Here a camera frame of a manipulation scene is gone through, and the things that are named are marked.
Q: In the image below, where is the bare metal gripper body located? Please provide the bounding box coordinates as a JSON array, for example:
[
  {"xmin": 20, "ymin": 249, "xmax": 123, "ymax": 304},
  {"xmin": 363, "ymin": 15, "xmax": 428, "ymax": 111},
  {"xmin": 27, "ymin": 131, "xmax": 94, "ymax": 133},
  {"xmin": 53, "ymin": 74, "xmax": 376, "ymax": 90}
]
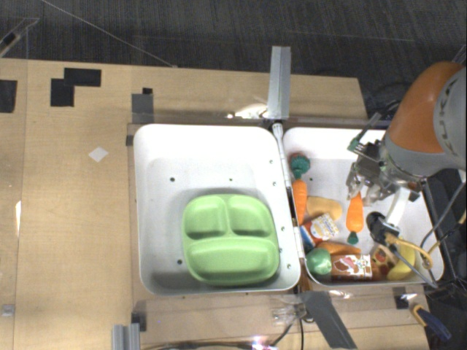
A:
[{"xmin": 350, "ymin": 141, "xmax": 417, "ymax": 195}]

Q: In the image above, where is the orange carrot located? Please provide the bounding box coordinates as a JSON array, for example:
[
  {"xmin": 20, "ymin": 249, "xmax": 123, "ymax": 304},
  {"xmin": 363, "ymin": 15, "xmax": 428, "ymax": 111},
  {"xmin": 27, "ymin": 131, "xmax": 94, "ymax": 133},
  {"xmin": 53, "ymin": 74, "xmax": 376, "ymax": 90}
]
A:
[
  {"xmin": 345, "ymin": 191, "xmax": 366, "ymax": 246},
  {"xmin": 316, "ymin": 241, "xmax": 363, "ymax": 257},
  {"xmin": 291, "ymin": 178, "xmax": 309, "ymax": 228}
]

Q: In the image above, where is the tan bread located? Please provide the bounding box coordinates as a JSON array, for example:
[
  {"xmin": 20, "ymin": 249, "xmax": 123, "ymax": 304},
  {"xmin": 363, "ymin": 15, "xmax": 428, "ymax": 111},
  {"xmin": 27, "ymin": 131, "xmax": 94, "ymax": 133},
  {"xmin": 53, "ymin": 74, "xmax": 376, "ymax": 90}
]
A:
[{"xmin": 306, "ymin": 195, "xmax": 344, "ymax": 222}]

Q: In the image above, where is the white plastic tray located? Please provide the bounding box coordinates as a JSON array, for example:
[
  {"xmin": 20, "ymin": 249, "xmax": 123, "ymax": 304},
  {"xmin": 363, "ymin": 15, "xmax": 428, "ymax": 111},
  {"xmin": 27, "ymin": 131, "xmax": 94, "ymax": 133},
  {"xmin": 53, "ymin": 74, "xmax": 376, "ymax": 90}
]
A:
[
  {"xmin": 282, "ymin": 126, "xmax": 446, "ymax": 289},
  {"xmin": 132, "ymin": 123, "xmax": 302, "ymax": 298}
]

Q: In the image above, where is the white and orange packet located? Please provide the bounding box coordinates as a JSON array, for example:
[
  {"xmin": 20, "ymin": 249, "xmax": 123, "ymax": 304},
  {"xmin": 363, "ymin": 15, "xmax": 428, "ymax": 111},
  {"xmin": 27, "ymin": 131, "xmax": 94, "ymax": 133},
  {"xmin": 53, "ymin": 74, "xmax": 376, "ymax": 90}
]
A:
[{"xmin": 299, "ymin": 213, "xmax": 341, "ymax": 253}]

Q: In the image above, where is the green broccoli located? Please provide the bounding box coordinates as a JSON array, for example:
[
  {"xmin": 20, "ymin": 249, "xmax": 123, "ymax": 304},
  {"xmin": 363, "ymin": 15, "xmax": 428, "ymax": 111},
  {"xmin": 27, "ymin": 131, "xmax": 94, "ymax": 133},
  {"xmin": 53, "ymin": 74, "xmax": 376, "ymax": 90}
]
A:
[{"xmin": 289, "ymin": 152, "xmax": 312, "ymax": 179}]

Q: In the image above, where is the brown pizza slice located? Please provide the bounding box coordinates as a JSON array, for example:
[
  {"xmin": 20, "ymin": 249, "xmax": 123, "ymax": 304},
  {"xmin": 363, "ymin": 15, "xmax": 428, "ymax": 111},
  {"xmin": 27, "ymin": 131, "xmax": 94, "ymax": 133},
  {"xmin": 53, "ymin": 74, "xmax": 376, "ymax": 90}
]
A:
[{"xmin": 371, "ymin": 244, "xmax": 397, "ymax": 270}]

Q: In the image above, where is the yellow banana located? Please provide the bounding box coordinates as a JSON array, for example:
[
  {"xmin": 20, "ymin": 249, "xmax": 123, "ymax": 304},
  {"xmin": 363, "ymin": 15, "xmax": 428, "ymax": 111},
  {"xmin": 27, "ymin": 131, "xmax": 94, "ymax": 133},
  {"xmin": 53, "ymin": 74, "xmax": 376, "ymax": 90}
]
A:
[{"xmin": 386, "ymin": 240, "xmax": 417, "ymax": 281}]

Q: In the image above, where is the brown carton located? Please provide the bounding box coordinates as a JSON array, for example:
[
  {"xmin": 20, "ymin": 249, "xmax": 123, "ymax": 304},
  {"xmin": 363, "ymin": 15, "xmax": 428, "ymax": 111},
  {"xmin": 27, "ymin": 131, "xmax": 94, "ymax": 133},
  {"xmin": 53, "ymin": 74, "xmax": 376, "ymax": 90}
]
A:
[{"xmin": 329, "ymin": 254, "xmax": 374, "ymax": 282}]

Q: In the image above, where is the green apple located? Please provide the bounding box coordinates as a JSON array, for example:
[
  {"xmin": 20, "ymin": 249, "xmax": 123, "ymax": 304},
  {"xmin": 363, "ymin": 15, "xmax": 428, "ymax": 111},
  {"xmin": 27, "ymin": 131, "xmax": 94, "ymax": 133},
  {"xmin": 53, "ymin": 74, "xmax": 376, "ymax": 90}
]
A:
[{"xmin": 305, "ymin": 248, "xmax": 333, "ymax": 277}]

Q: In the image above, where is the green divided plate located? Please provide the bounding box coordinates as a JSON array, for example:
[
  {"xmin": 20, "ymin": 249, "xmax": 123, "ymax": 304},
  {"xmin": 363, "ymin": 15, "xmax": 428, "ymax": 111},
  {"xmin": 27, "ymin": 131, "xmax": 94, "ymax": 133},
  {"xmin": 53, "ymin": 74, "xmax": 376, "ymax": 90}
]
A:
[{"xmin": 181, "ymin": 193, "xmax": 282, "ymax": 288}]

